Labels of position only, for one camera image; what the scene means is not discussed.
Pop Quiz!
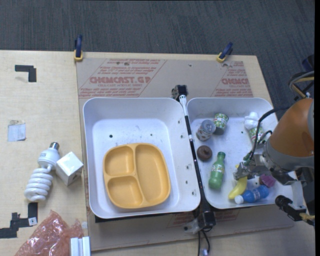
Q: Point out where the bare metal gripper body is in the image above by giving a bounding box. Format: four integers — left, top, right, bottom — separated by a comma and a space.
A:
249, 153, 300, 186

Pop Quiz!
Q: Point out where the purple and pink cupcake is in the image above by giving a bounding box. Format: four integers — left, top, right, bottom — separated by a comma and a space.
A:
258, 173, 277, 189

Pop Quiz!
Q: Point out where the yellow banana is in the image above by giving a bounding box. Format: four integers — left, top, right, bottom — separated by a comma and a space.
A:
227, 163, 249, 201

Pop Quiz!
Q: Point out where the blue bottle with white cap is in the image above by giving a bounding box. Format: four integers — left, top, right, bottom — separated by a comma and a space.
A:
233, 184, 270, 205

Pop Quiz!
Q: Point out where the white plastic tray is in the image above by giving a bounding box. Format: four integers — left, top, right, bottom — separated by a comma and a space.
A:
82, 97, 202, 220
186, 97, 295, 210

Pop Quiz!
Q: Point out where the white bottle with green print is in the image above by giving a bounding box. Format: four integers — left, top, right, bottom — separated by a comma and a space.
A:
243, 111, 266, 146

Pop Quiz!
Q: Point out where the brown doughnut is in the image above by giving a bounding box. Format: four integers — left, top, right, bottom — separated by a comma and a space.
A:
196, 145, 214, 162

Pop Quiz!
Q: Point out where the thin black and white rod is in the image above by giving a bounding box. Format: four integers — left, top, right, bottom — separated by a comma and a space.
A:
178, 94, 214, 213

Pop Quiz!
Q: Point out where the green and white can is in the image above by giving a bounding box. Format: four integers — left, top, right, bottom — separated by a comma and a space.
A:
212, 112, 230, 136

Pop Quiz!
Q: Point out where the brown can with grey lid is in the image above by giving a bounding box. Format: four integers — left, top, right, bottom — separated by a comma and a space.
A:
195, 119, 217, 142

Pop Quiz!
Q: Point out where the yellow divided plate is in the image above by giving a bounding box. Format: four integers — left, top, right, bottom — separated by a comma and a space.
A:
102, 142, 172, 210

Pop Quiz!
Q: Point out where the brown cardboard board red print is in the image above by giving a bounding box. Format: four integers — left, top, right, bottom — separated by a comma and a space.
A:
75, 51, 295, 252

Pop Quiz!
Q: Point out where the white cube box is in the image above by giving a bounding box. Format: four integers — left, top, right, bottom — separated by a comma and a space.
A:
55, 151, 85, 187

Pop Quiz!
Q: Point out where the white spiral light bulb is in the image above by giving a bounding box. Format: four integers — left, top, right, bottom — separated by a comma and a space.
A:
23, 141, 62, 203

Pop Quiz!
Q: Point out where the pink bubble wrap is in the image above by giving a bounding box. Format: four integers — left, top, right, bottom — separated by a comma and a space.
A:
13, 209, 85, 256

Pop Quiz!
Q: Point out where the black cylinder on white bracket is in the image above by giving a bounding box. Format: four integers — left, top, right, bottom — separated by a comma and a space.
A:
274, 179, 309, 222

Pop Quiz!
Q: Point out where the black block with thin wires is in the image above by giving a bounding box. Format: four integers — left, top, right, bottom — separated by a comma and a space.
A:
171, 84, 189, 100
184, 211, 217, 234

